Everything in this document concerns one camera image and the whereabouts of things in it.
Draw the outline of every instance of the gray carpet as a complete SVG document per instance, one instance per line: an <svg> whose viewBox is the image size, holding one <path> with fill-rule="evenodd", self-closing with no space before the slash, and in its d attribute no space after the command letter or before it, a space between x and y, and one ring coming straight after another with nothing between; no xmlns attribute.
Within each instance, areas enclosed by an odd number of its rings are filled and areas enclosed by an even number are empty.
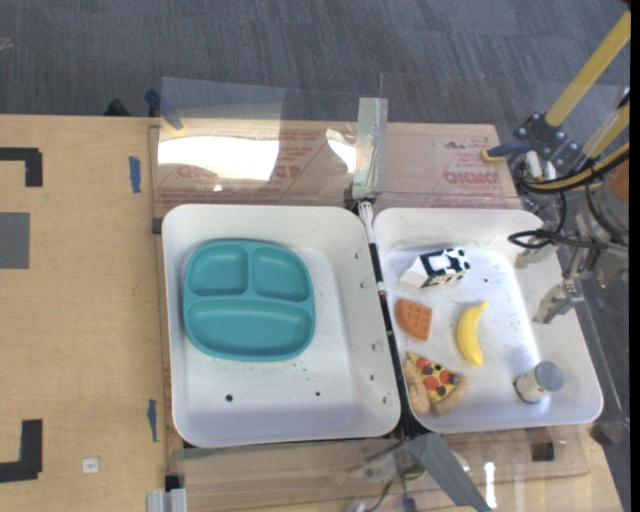
<svg viewBox="0 0 640 512"><path fill-rule="evenodd" d="M348 95L389 98L389 120L493 123L543 111L617 22L620 0L2 0L0 113L148 115L163 77L279 87L292 116L341 118ZM567 133L584 142L630 83L616 57ZM630 510L628 285L585 284L581 311L607 362L600 440Z"/></svg>

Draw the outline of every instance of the white tray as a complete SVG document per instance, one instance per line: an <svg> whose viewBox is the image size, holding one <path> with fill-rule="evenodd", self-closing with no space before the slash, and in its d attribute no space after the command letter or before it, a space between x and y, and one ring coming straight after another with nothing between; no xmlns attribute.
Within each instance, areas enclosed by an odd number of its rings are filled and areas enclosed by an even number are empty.
<svg viewBox="0 0 640 512"><path fill-rule="evenodd" d="M374 220L382 274L400 357L406 351L466 374L471 386L452 411L436 417L415 415L427 429L440 433L581 424L602 411L603 397L575 311L551 324L532 322L540 300L561 280L557 257L516 270L523 249L507 237L537 229L536 216L519 210L400 209L382 211ZM398 281L420 254L460 246L471 263L460 281L417 289ZM433 309L429 340L413 341L397 326L393 313L398 299ZM458 316L467 307L488 300L478 339L484 365L473 366L455 342ZM563 371L564 387L535 405L522 402L514 379L541 360Z"/></svg>
<svg viewBox="0 0 640 512"><path fill-rule="evenodd" d="M184 205L162 224L173 418L199 447L389 433L400 417L393 361L364 226L332 207ZM299 356L217 359L188 339L182 284L193 252L214 239L284 245L307 265L316 329Z"/></svg>

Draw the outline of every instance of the orange waffle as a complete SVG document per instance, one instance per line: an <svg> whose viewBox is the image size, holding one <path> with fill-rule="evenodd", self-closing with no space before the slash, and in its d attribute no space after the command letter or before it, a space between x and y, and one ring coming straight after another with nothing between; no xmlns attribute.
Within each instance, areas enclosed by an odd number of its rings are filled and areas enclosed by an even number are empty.
<svg viewBox="0 0 640 512"><path fill-rule="evenodd" d="M408 334L422 341L429 338L432 313L431 308L410 300L400 299L396 302L398 324Z"/></svg>

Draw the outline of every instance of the teal plate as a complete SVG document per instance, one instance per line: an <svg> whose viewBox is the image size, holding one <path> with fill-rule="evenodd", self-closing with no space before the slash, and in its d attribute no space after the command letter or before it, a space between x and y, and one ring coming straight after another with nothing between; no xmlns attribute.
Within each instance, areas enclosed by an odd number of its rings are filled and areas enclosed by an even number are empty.
<svg viewBox="0 0 640 512"><path fill-rule="evenodd" d="M316 314L311 276L291 250L216 240L189 260L183 314L202 352L236 361L282 361L307 348Z"/></svg>

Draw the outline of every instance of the can lid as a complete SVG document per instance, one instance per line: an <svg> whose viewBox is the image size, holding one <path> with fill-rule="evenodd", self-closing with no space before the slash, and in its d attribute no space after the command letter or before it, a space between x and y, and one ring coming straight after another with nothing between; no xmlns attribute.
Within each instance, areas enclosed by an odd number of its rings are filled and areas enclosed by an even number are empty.
<svg viewBox="0 0 640 512"><path fill-rule="evenodd" d="M547 391L558 391L564 385L562 370L551 361L542 361L536 366L536 380Z"/></svg>

